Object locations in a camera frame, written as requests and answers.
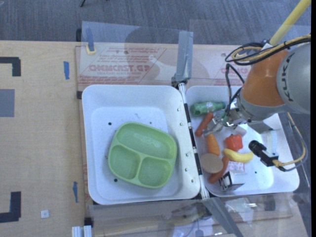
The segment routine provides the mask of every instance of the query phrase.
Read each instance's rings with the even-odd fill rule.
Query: wooden table
[[[9,104],[0,103],[0,236],[70,236],[84,225],[79,44],[0,41],[0,57],[21,61],[20,75],[0,63],[0,97]],[[307,236],[295,203],[291,210],[292,217],[238,226],[245,236]]]

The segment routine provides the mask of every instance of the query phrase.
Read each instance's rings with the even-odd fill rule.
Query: green bottle
[[[224,109],[226,104],[224,102],[203,102],[203,103],[196,103],[191,106],[191,112],[194,116],[201,116],[205,115],[209,112],[215,112],[218,110]]]

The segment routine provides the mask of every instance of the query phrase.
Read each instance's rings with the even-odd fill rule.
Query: toy banana
[[[238,161],[238,162],[249,162],[253,158],[253,152],[248,153],[238,153],[234,150],[225,148],[224,155],[226,155],[229,160]]]

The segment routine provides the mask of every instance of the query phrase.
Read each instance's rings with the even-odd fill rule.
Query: yellow pole
[[[281,27],[270,39],[270,45],[277,45],[278,42],[283,38],[288,30],[294,25],[294,23],[299,19],[305,9],[311,4],[312,0],[301,0],[297,6],[293,9],[291,14],[287,17]]]

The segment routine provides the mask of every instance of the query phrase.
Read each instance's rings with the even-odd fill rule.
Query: green plate
[[[177,157],[173,137],[138,122],[126,122],[115,132],[109,151],[111,172],[126,182],[160,188],[170,179]]]

